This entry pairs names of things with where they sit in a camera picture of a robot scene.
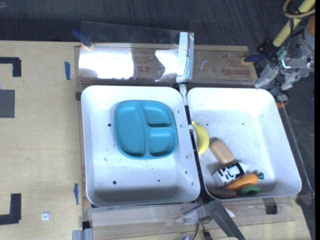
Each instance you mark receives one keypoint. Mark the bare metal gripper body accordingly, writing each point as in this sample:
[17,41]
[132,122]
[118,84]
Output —
[297,63]

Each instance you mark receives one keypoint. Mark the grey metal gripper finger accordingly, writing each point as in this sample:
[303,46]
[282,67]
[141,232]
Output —
[290,81]
[265,76]

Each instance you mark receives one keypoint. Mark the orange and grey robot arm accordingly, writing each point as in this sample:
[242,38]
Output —
[310,35]

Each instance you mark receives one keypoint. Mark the white plastic tray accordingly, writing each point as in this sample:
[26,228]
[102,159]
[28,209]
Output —
[140,179]
[250,144]

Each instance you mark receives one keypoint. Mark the beige bread roll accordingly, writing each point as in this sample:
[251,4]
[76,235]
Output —
[222,151]

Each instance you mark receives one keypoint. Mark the yellow banana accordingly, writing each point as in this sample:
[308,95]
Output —
[203,139]

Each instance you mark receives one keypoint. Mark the white and black carton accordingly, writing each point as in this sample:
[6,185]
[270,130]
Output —
[228,172]

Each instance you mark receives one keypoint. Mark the orange carrot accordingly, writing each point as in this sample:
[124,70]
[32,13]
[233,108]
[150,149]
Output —
[243,181]

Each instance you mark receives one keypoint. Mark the brown biscuit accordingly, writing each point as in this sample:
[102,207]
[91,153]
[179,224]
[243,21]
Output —
[222,193]

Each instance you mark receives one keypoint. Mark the blue divided plate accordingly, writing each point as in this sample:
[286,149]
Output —
[130,131]

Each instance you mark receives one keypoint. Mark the small white square tag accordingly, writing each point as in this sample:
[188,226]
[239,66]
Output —
[45,216]

